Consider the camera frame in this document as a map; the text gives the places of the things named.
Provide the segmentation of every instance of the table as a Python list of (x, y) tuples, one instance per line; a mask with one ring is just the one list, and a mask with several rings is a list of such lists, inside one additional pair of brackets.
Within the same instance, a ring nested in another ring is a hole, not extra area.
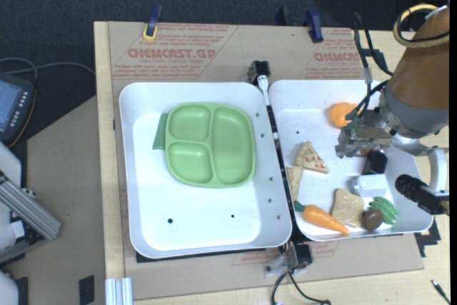
[[(109, 23), (95, 22), (94, 36), (106, 278), (120, 279), (125, 277), (126, 272), (119, 205), (116, 137), (113, 130), (114, 104), (111, 83)], [(375, 47), (382, 50), (390, 69), (393, 70), (404, 48), (393, 40), (391, 32), (373, 31), (371, 37)], [(385, 79), (376, 67), (373, 67), (372, 70), (374, 79)], [(428, 136), (423, 143), (429, 146), (448, 146), (448, 129), (444, 129), (438, 136)], [(429, 176), (430, 169), (426, 159), (418, 159), (418, 167), (422, 177)], [(447, 216), (438, 216), (436, 222), (441, 234), (441, 241), (437, 246), (426, 248), (426, 258), (423, 258), (425, 269), (315, 281), (302, 284), (303, 290), (309, 296), (318, 299), (330, 299), (333, 304), (370, 304), (380, 301), (389, 304), (439, 304), (443, 299), (431, 285), (431, 279), (435, 279), (444, 291), (450, 294), (450, 226)], [(215, 304), (216, 302), (219, 304), (268, 304), (270, 293), (270, 286), (261, 286), (162, 299), (144, 299), (135, 301), (135, 304), (181, 304), (182, 302), (186, 304)], [(285, 304), (303, 303), (301, 295), (290, 284), (280, 287), (276, 299), (280, 299)]]

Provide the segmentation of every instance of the toy carrot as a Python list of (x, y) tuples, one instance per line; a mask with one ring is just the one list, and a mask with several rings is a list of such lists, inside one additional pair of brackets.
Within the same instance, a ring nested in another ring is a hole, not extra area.
[(316, 205), (306, 205), (303, 208), (303, 218), (308, 222), (320, 226), (321, 228), (339, 231), (340, 233), (349, 234), (349, 229), (346, 228), (339, 220), (335, 219), (332, 215), (325, 212), (323, 209)]

